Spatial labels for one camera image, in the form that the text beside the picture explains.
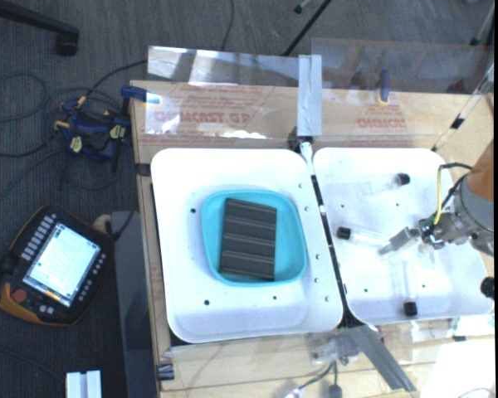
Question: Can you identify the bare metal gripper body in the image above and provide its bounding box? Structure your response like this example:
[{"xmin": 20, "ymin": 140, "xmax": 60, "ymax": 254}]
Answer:
[{"xmin": 417, "ymin": 211, "xmax": 468, "ymax": 251}]

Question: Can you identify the clear plastic bottle black cap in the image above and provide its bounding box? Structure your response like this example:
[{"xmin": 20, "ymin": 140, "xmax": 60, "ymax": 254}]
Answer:
[
  {"xmin": 391, "ymin": 259, "xmax": 419, "ymax": 318},
  {"xmin": 358, "ymin": 172, "xmax": 413, "ymax": 196},
  {"xmin": 335, "ymin": 226, "xmax": 389, "ymax": 249}
]

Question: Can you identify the white plastic tray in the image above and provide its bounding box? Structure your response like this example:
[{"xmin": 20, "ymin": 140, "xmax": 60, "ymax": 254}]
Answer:
[
  {"xmin": 149, "ymin": 147, "xmax": 344, "ymax": 345},
  {"xmin": 311, "ymin": 147, "xmax": 496, "ymax": 327}
]

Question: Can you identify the light blue plate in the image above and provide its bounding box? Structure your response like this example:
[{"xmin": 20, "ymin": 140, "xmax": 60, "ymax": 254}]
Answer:
[{"xmin": 200, "ymin": 189, "xmax": 309, "ymax": 288}]

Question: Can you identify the dark grey ribbed block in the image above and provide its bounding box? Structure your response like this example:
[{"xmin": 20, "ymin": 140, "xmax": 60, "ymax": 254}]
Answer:
[{"xmin": 218, "ymin": 197, "xmax": 279, "ymax": 283}]

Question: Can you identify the brown cardboard board red print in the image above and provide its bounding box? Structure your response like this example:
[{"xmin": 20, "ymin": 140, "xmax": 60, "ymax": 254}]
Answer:
[{"xmin": 128, "ymin": 80, "xmax": 496, "ymax": 398}]

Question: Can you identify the black cylinder on white bracket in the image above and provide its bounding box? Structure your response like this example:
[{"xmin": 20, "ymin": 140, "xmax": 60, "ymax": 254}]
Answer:
[{"xmin": 480, "ymin": 275, "xmax": 496, "ymax": 300}]

